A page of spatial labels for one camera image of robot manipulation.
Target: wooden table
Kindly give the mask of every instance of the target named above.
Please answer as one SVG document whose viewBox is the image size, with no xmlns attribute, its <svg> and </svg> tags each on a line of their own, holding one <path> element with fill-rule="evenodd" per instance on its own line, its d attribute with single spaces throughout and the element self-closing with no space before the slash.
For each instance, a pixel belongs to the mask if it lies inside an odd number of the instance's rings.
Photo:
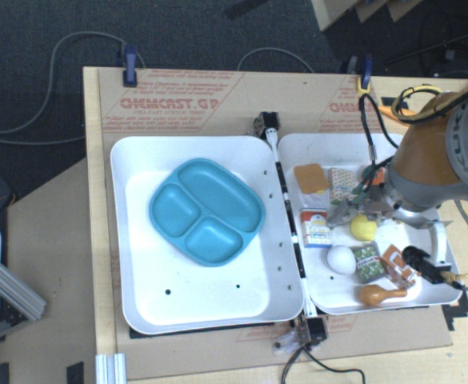
<svg viewBox="0 0 468 384">
<path fill-rule="evenodd" d="M 315 95 L 328 96 L 334 99 L 331 90 L 325 82 L 337 80 L 339 76 L 325 76 L 312 74 L 236 74 L 244 78 L 246 84 L 260 84 L 252 90 L 246 90 L 246 95 L 266 98 L 265 92 L 272 86 L 273 89 L 288 87 L 308 86 L 310 91 L 300 92 L 294 100 L 296 112 L 300 106 L 306 107 L 310 101 L 315 101 Z M 345 76 L 343 81 L 351 81 L 351 76 Z M 395 97 L 401 90 L 408 86 L 422 83 L 433 83 L 448 90 L 458 90 L 468 83 L 466 80 L 428 80 L 425 78 L 377 78 L 372 79 L 377 99 L 381 97 Z M 101 95 L 99 85 L 99 69 L 87 67 L 84 69 L 85 108 L 86 108 L 86 143 L 88 161 L 88 179 L 90 191 L 90 228 L 93 258 L 94 279 L 94 308 L 95 308 L 95 336 L 97 354 L 112 355 L 118 352 L 117 338 L 114 320 L 113 280 L 111 277 L 110 240 L 108 228 L 108 214 L 105 186 L 105 161 L 103 149 Z M 315 93 L 308 98 L 306 93 Z M 247 102 L 254 103 L 254 98 L 248 98 Z M 282 105 L 282 113 L 286 112 L 286 106 Z M 212 119 L 214 126 L 210 132 L 206 128 L 200 134 L 218 134 L 217 121 Z M 299 125 L 298 120 L 293 119 L 293 124 Z M 312 132 L 313 127 L 306 124 L 304 132 Z M 388 122 L 390 131 L 403 133 L 404 127 L 397 123 Z M 457 213 L 454 204 L 448 202 L 444 205 L 441 215 L 455 216 L 456 220 L 447 228 L 447 235 L 452 246 L 458 267 L 462 273 L 468 272 L 468 231 L 464 221 Z M 452 333 L 453 345 L 450 347 L 433 348 L 428 350 L 413 350 L 405 353 L 377 354 L 356 358 L 344 358 L 329 360 L 327 363 L 333 368 L 360 368 L 365 371 L 367 382 L 467 382 L 468 383 L 468 318 L 458 318 L 454 322 L 455 331 Z M 264 366 L 259 368 L 228 370 L 203 374 L 192 374 L 177 377 L 140 379 L 131 382 L 142 383 L 207 383 L 207 382 L 279 382 L 282 366 Z M 354 374 L 333 374 L 325 372 L 312 362 L 297 363 L 289 374 L 288 382 L 360 382 L 360 377 Z"/>
</svg>

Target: white ball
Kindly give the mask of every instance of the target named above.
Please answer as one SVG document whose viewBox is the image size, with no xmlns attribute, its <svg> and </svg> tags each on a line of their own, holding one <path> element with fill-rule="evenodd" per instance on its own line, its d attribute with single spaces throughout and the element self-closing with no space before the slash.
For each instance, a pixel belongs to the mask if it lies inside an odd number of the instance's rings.
<svg viewBox="0 0 468 384">
<path fill-rule="evenodd" d="M 332 246 L 326 255 L 331 269 L 340 274 L 353 274 L 356 271 L 356 258 L 353 251 L 344 245 Z"/>
</svg>

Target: black floor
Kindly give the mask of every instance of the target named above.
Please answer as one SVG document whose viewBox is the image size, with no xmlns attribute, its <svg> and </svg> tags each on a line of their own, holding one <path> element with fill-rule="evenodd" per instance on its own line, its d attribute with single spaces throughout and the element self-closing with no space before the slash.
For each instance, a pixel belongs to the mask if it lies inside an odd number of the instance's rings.
<svg viewBox="0 0 468 384">
<path fill-rule="evenodd" d="M 243 2 L 0 0 L 0 130 L 36 115 L 54 45 L 84 30 L 135 44 L 152 68 L 235 70 L 247 52 L 272 46 L 299 55 L 318 73 L 338 73 L 349 57 L 372 53 L 375 75 L 468 78 L 468 38 L 448 52 L 433 50 L 386 65 L 401 54 L 468 34 L 468 0 L 425 0 L 399 22 L 386 8 L 364 24 L 350 11 L 324 33 L 310 0 L 259 1 L 255 8 L 239 6 Z M 116 42 L 98 37 L 63 44 L 46 110 L 26 129 L 0 140 L 50 142 L 84 135 L 82 67 L 115 66 L 117 50 Z M 291 57 L 269 52 L 250 57 L 243 69 L 306 72 Z M 0 143 L 0 175 L 22 198 L 85 155 L 83 140 L 57 146 Z"/>
</svg>

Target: teal object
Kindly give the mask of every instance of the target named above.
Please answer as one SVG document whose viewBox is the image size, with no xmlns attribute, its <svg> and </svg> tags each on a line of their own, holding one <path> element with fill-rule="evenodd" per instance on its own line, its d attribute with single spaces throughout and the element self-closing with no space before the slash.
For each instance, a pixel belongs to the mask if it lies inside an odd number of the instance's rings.
<svg viewBox="0 0 468 384">
<path fill-rule="evenodd" d="M 204 266 L 223 266 L 257 235 L 266 212 L 243 181 L 209 159 L 180 165 L 149 205 L 155 229 Z"/>
</svg>

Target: blue plate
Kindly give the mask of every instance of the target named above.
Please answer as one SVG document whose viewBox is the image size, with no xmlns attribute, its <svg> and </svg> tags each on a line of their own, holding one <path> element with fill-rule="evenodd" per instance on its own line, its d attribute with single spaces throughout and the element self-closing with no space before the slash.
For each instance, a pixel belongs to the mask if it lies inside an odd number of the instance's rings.
<svg viewBox="0 0 468 384">
<path fill-rule="evenodd" d="M 266 216 L 255 192 L 204 158 L 180 165 L 160 185 L 149 214 L 159 233 L 204 266 L 222 266 L 236 258 Z"/>
</svg>

